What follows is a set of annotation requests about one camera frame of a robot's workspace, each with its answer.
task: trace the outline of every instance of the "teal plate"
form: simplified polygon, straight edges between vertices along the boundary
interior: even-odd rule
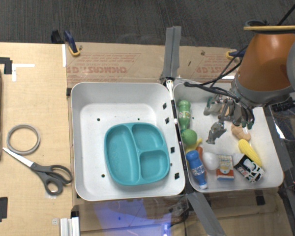
[[[149,123],[111,127],[105,135],[104,150],[110,175],[122,185],[159,181],[170,168],[166,141],[161,131]]]

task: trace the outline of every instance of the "scissor handle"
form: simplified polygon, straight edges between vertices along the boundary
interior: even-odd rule
[[[47,175],[60,180],[63,184],[71,183],[73,180],[70,170],[62,165],[54,164],[50,166],[41,166],[37,163],[33,163],[30,168],[36,172],[46,173]],[[68,178],[65,178],[62,174],[54,171],[57,169],[65,171]]]
[[[62,190],[63,190],[63,184],[62,184],[62,182],[59,179],[54,178],[52,176],[49,176],[45,172],[35,171],[35,173],[37,175],[39,175],[40,179],[43,181],[43,184],[45,186],[45,189],[46,189],[46,191],[47,191],[47,193],[49,195],[52,195],[52,196],[59,195],[62,192]],[[57,190],[56,191],[51,190],[49,188],[48,185],[50,183],[53,183],[57,187]]]

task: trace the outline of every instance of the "blue bottle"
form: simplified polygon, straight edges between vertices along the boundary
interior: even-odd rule
[[[201,189],[207,189],[207,182],[205,180],[205,168],[199,158],[199,153],[196,150],[191,150],[186,153],[186,158],[189,162],[189,168],[192,175],[199,181]]]

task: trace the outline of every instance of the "toy corn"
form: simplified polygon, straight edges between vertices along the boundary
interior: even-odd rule
[[[262,166],[260,157],[245,139],[240,139],[238,142],[238,146],[241,153],[248,156],[252,161],[254,161],[259,166]]]

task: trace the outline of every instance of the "hole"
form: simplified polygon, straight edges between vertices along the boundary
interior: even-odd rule
[[[37,142],[36,134],[28,128],[15,130],[10,137],[10,144],[17,150],[26,151],[35,146]]]
[[[69,176],[68,172],[65,171],[64,169],[61,169],[61,168],[53,168],[53,173],[62,175],[63,178],[66,179],[66,180],[69,180],[70,179],[70,176]]]
[[[56,192],[56,191],[58,191],[58,187],[57,187],[53,182],[49,182],[49,183],[47,184],[47,186],[48,186],[48,189],[51,190],[51,192]]]

